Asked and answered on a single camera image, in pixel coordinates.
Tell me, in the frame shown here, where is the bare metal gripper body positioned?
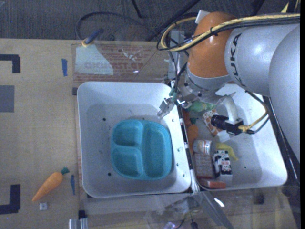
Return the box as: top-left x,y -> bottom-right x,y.
177,79 -> 217,105

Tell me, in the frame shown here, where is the green and yellow toy corn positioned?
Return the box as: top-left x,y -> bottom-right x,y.
186,101 -> 218,114

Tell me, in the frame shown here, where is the orange and white checked carton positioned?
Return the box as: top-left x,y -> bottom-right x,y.
202,109 -> 224,137

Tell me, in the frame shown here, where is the orange toy carrot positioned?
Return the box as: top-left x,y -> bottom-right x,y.
186,117 -> 200,150
31,166 -> 71,202

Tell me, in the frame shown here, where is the thin black and white rod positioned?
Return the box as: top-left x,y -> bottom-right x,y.
176,104 -> 201,194

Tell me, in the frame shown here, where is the blue divided plate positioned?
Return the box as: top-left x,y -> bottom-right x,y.
110,118 -> 173,181

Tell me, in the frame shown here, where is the small orange labelled bottle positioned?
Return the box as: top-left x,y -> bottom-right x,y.
192,139 -> 213,156

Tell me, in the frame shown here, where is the yellow banana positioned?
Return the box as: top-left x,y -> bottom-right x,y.
215,142 -> 239,162

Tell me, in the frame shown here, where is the brown red printed packet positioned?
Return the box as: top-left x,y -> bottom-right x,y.
193,153 -> 216,179

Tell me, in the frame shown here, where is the black and white cow carton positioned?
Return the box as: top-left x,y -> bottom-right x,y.
212,150 -> 234,177

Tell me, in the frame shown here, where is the white plastic tray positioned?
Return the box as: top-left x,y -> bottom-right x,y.
178,83 -> 288,191
76,81 -> 192,199

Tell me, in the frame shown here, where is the flat orange red packet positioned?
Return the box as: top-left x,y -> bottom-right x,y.
199,178 -> 227,190

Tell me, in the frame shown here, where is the black cylinder on white bracket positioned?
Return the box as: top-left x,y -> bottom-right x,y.
210,92 -> 244,136

